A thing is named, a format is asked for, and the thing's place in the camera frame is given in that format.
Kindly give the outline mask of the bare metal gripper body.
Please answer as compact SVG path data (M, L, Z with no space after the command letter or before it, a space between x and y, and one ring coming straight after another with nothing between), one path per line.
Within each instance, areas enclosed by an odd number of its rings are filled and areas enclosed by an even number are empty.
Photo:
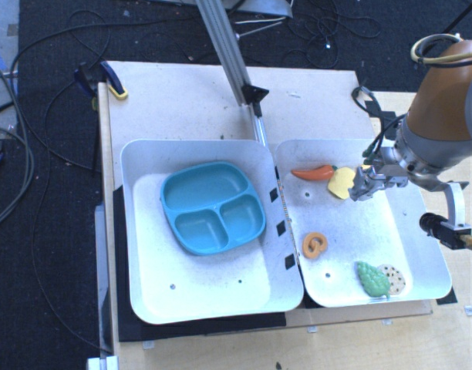
M409 182L424 190L439 190L441 169L419 158L409 148L382 147L368 169L368 176L383 179L383 190Z

